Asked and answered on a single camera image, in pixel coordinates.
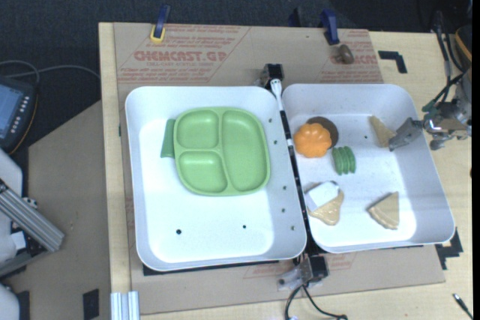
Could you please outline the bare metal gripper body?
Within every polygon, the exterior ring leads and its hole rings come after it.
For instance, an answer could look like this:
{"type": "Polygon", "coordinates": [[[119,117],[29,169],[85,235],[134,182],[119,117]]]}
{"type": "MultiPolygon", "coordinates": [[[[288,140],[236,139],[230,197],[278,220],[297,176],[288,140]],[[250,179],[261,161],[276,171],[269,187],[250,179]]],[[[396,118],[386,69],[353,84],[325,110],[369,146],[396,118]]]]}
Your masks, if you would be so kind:
{"type": "Polygon", "coordinates": [[[472,104],[468,100],[432,100],[422,107],[424,129],[432,135],[470,136],[472,134],[472,104]]]}

